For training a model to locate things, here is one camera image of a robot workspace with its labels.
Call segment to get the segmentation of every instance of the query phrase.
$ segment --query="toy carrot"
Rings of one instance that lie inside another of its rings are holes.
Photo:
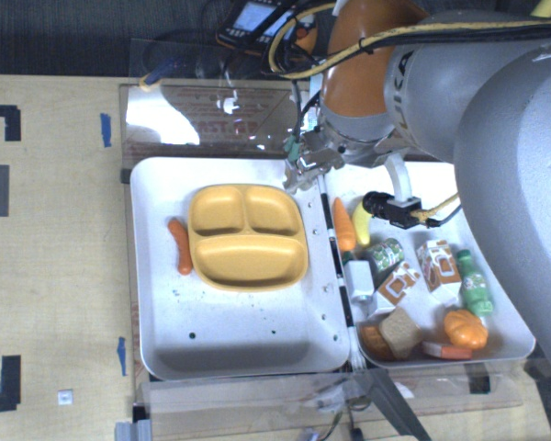
[[[167,228],[172,233],[177,244],[177,251],[179,253],[177,271],[179,271],[180,275],[187,276],[192,272],[193,268],[187,230],[178,219],[171,219],[167,224]]]
[[[351,217],[340,198],[332,203],[332,221],[337,233],[337,244],[341,252],[351,252],[357,246],[355,228]]]

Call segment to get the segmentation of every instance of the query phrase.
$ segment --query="toy bread slice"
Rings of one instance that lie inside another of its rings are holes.
[[[396,359],[408,359],[412,348],[422,341],[421,328],[401,307],[380,323],[379,332]]]

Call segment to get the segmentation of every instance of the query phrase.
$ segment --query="black tape marking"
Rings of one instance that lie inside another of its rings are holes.
[[[465,364],[467,377],[469,379],[469,393],[487,394],[491,392],[489,372],[483,363]]]
[[[20,356],[2,356],[0,412],[17,409],[20,403]]]
[[[339,248],[337,248],[337,241],[332,237],[329,238],[332,251],[332,261],[334,261],[334,270],[337,273],[337,277],[343,277],[343,265],[341,264],[341,257],[339,256]]]
[[[324,211],[324,220],[327,223],[327,229],[334,229],[332,224],[331,207],[329,206],[329,197],[326,193],[320,194],[320,200],[322,201],[322,210]]]
[[[343,303],[343,311],[345,313],[345,321],[347,322],[348,327],[355,327],[353,322],[353,313],[351,312],[351,304],[349,303],[349,295],[347,294],[347,288],[345,286],[340,286],[339,291],[341,292],[341,302]]]
[[[0,105],[0,118],[4,118],[4,140],[19,142],[22,139],[20,109],[16,105]]]

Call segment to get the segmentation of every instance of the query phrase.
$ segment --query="metal tripod leg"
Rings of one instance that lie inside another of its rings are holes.
[[[399,435],[414,436],[419,441],[431,441],[418,417],[396,388],[385,369],[376,367],[355,375],[369,400],[376,405]]]

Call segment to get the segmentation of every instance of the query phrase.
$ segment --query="green toy bottle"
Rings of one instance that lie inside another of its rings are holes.
[[[457,254],[457,267],[463,280],[461,293],[467,309],[478,317],[491,315],[494,305],[489,298],[486,279],[474,262],[469,250],[461,250]]]

